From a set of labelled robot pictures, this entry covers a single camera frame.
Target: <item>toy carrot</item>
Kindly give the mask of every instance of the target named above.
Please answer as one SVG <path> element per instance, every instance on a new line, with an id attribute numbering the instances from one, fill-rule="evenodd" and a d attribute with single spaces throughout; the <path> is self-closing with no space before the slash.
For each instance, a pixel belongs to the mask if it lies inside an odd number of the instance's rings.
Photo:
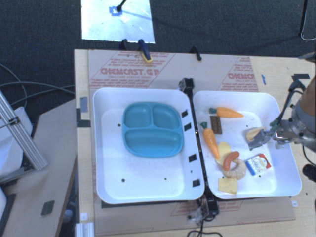
<path id="1" fill-rule="evenodd" d="M 208 145 L 209 149 L 211 150 L 211 152 L 214 154 L 216 159 L 220 158 L 219 155 L 219 151 L 218 151 L 218 147 L 217 147 L 217 143 L 215 140 L 215 135 L 212 129 L 207 128 L 207 124 L 205 124 L 205 122 L 203 122 L 201 124 L 201 126 L 203 126 L 204 131 L 203 131 L 203 138 L 206 142 L 206 144 Z"/>
<path id="2" fill-rule="evenodd" d="M 216 113 L 219 117 L 222 117 L 222 118 L 242 118 L 243 117 L 243 114 L 235 112 L 226 107 L 218 107 L 217 109 L 209 108 L 209 113 L 211 114 Z"/>

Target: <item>small box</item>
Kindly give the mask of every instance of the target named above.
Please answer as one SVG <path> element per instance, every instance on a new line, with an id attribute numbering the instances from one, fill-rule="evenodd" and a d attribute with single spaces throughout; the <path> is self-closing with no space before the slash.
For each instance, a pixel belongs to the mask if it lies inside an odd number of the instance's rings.
<path id="1" fill-rule="evenodd" d="M 262 173 L 268 168 L 272 167 L 265 154 L 259 154 L 253 158 L 250 158 L 246 161 L 246 166 L 253 176 Z"/>

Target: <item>orange carrot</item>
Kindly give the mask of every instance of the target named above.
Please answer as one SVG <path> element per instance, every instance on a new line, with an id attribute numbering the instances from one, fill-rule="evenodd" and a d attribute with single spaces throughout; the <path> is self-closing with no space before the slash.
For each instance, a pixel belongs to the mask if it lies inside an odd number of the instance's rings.
<path id="1" fill-rule="evenodd" d="M 219 151 L 215 140 L 215 135 L 212 129 L 205 128 L 203 131 L 203 137 L 205 142 L 207 143 L 208 147 L 214 154 L 216 159 L 219 159 Z"/>
<path id="2" fill-rule="evenodd" d="M 218 107 L 216 114 L 222 118 L 242 118 L 243 117 L 243 114 L 235 112 L 226 107 Z"/>

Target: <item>blue plate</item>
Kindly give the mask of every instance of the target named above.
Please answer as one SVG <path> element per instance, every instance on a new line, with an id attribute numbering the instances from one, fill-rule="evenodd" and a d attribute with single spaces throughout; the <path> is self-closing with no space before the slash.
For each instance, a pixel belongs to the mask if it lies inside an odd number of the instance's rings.
<path id="1" fill-rule="evenodd" d="M 123 114 L 122 131 L 125 147 L 137 156 L 171 157 L 183 147 L 180 116 L 166 104 L 140 102 L 129 105 Z"/>

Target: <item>protective paper film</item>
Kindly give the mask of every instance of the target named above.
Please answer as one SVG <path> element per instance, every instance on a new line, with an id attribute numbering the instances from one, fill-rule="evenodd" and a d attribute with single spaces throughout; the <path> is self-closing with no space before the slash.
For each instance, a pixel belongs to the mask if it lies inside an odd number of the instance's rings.
<path id="1" fill-rule="evenodd" d="M 82 39 L 155 43 L 149 0 L 81 0 Z"/>

